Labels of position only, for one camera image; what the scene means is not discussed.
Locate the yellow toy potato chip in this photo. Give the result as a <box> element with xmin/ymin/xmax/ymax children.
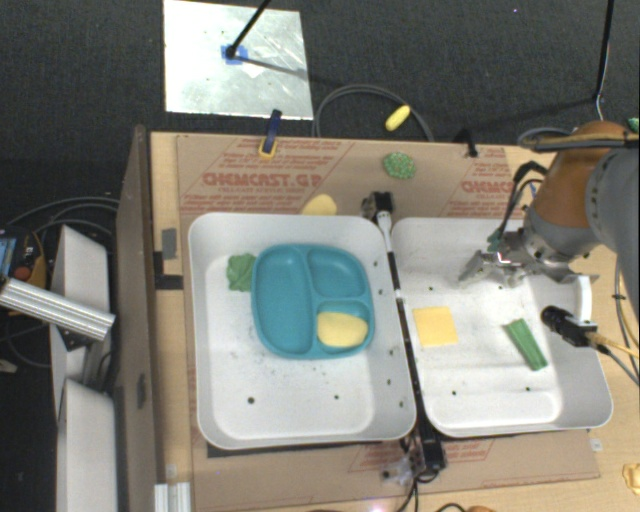
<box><xmin>300</xmin><ymin>193</ymin><xmax>338</xmax><ymax>217</ymax></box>
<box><xmin>316</xmin><ymin>311</ymin><xmax>370</xmax><ymax>349</ymax></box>

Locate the thin black and white rod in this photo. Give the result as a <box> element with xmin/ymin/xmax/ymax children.
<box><xmin>377</xmin><ymin>209</ymin><xmax>432</xmax><ymax>442</ymax></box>

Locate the brown cardboard board red print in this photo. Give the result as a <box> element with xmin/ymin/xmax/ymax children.
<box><xmin>174</xmin><ymin>132</ymin><xmax>602</xmax><ymax>501</ymax></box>

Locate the green toy lettuce leaf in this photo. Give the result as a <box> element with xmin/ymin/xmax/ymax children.
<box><xmin>225</xmin><ymin>252</ymin><xmax>258</xmax><ymax>294</ymax></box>

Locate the green sprinkled toy doughnut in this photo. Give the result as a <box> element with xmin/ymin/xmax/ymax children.
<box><xmin>382</xmin><ymin>151</ymin><xmax>418</xmax><ymax>180</ymax></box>

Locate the white plastic tray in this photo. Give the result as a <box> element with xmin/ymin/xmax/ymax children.
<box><xmin>391</xmin><ymin>216</ymin><xmax>615</xmax><ymax>439</ymax></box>
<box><xmin>187</xmin><ymin>212</ymin><xmax>418</xmax><ymax>450</ymax></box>

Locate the yellow toy corn cob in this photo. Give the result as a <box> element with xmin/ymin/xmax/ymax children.
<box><xmin>384</xmin><ymin>104</ymin><xmax>412</xmax><ymax>133</ymax></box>

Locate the blue divided plate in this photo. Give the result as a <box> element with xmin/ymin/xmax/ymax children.
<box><xmin>250</xmin><ymin>243</ymin><xmax>376</xmax><ymax>361</ymax></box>

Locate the green toy celery stick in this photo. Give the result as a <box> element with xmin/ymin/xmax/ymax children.
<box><xmin>502</xmin><ymin>318</ymin><xmax>550</xmax><ymax>373</ymax></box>

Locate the yellow toy cheese slice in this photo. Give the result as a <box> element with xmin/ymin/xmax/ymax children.
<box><xmin>411</xmin><ymin>305</ymin><xmax>461</xmax><ymax>349</ymax></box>

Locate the black cylinder on white bracket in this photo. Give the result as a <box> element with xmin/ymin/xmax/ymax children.
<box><xmin>540</xmin><ymin>274</ymin><xmax>599</xmax><ymax>349</ymax></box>

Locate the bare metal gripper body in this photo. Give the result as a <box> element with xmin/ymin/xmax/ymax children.
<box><xmin>492</xmin><ymin>230</ymin><xmax>599</xmax><ymax>286</ymax></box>

